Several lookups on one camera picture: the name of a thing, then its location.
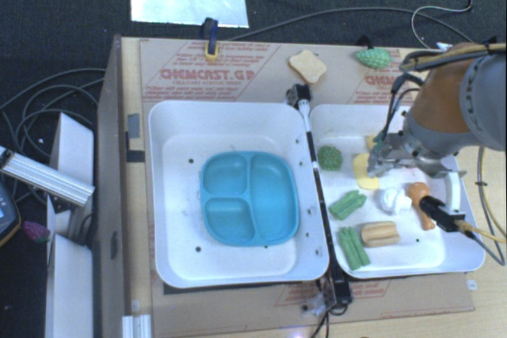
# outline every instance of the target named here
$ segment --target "black floor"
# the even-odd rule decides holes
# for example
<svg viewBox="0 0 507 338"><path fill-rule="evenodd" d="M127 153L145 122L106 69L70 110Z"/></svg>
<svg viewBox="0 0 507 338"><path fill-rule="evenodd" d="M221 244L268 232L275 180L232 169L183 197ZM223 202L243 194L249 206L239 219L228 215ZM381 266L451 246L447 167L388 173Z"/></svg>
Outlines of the black floor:
<svg viewBox="0 0 507 338"><path fill-rule="evenodd" d="M273 25L303 14L325 9L350 7L393 7L415 10L437 5L460 9L468 0L246 0L251 30ZM29 98L48 85L82 85L99 78L101 72L87 72L55 78L30 90L7 106L4 104L28 86L66 70L105 68L112 36L157 36L196 38L195 26L156 25L130 20L130 0L0 0L0 108L16 131ZM424 12L456 27L474 41L497 36L505 41L505 0L475 0L471 12ZM417 28L427 42L460 42L453 31L433 21L417 19ZM246 29L220 29L223 39L248 32ZM356 11L332 13L251 36L255 41L355 44L366 34L374 44L393 47L418 47L410 28L410 14L399 11ZM100 86L92 85L96 97ZM66 92L58 88L34 100L29 112L43 108L50 100ZM76 94L59 108L79 112L94 124L93 102ZM56 114L44 114L34 124L35 144L51 149ZM0 121L0 145L15 148L9 125ZM26 154L45 161L44 155L30 145ZM26 190L19 188L19 198ZM19 203L24 220L44 222L44 207L35 199ZM0 248L0 337L44 335L45 247L36 245L22 233Z"/></svg>

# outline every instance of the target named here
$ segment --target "brown toy drumstick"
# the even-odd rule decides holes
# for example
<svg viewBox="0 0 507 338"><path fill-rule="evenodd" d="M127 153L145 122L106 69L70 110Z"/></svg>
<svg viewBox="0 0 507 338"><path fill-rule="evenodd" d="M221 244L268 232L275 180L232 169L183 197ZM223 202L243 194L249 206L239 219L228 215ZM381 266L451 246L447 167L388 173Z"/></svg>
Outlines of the brown toy drumstick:
<svg viewBox="0 0 507 338"><path fill-rule="evenodd" d="M412 183L407 191L407 195L412 200L412 205L415 207L417 212L419 213L419 217L422 221L422 229L424 231L432 230L435 228L435 224L431 221L431 218L426 215L426 213L421 210L419 207L419 203L423 197L429 196L429 187L426 183L415 182Z"/></svg>

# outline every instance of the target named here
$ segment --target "white tray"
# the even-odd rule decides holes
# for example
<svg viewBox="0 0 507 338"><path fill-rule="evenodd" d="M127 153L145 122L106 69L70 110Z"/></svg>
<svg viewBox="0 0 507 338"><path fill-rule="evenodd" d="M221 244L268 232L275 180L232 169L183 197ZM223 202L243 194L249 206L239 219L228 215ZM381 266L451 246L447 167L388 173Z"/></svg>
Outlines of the white tray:
<svg viewBox="0 0 507 338"><path fill-rule="evenodd" d="M346 192L359 189L353 174L353 158L368 152L366 138L376 135L383 127L387 115L386 106L370 105L319 105L311 113L311 125L316 149L323 145L338 148L343 155L343 165L338 172L321 171L322 188L326 205L342 197ZM390 131L402 127L402 117L396 116ZM445 162L456 168L456 160ZM445 200L443 180L427 177L418 169L393 169L380 177L379 190L404 188L416 181L424 181L432 196ZM445 233L440 228L424 231L417 213L412 208L400 215L390 215L380 208L379 191L360 190L368 199L363 207L354 211L344 221L330 214L330 227L334 239L337 259L343 270L359 279L383 278L393 276L420 275L445 272L469 272L482 266L484 251L461 233ZM460 210L466 213L466 220L475 224L463 182L461 182ZM401 241L396 245L379 248L366 248L371 264L352 271L345 255L337 243L337 232L345 226L353 226L358 231L366 222L391 220L396 223Z"/></svg>
<svg viewBox="0 0 507 338"><path fill-rule="evenodd" d="M301 115L286 104L164 101L149 116L154 192L155 262L171 286L313 280L327 269L307 137ZM299 229L289 241L265 248L237 247L206 230L199 176L211 156L255 150L283 158L299 197Z"/></svg>

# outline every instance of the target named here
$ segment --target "blue plate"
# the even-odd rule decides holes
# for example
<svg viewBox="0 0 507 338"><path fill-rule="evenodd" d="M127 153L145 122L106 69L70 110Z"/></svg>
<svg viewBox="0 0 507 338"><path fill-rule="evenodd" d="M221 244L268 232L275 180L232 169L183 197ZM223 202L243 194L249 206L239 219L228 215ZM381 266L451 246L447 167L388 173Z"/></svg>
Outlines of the blue plate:
<svg viewBox="0 0 507 338"><path fill-rule="evenodd" d="M281 244L299 227L292 171L266 152L226 152L208 159L200 172L200 201L206 228L224 244Z"/></svg>

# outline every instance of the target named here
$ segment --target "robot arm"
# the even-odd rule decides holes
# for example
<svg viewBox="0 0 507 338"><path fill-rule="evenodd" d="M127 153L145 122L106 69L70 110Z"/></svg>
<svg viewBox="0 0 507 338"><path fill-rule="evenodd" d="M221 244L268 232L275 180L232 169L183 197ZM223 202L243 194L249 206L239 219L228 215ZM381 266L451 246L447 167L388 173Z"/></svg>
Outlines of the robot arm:
<svg viewBox="0 0 507 338"><path fill-rule="evenodd" d="M472 46L453 50L461 49L467 56L468 47ZM444 177L450 169L441 159L464 146L505 150L505 45L503 52L463 57L433 68L406 114L402 131L377 138L368 162L370 176L417 166L431 177Z"/></svg>

